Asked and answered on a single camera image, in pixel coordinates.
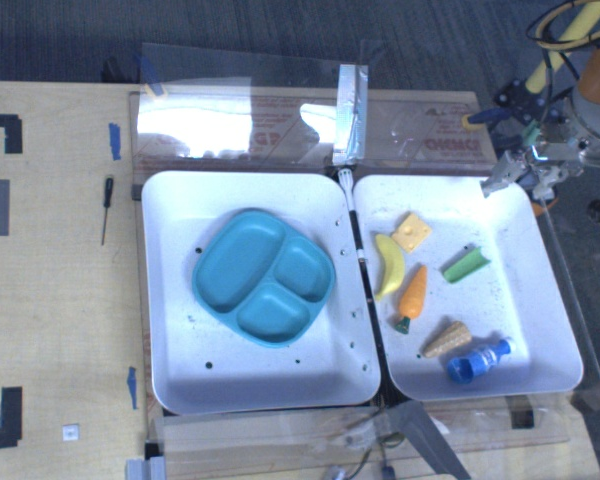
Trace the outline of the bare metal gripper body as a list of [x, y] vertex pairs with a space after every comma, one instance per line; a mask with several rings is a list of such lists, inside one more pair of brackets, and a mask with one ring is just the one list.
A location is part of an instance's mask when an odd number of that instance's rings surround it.
[[600, 140], [594, 137], [549, 141], [543, 137], [523, 141], [524, 157], [537, 178], [579, 176], [583, 170], [600, 169]]

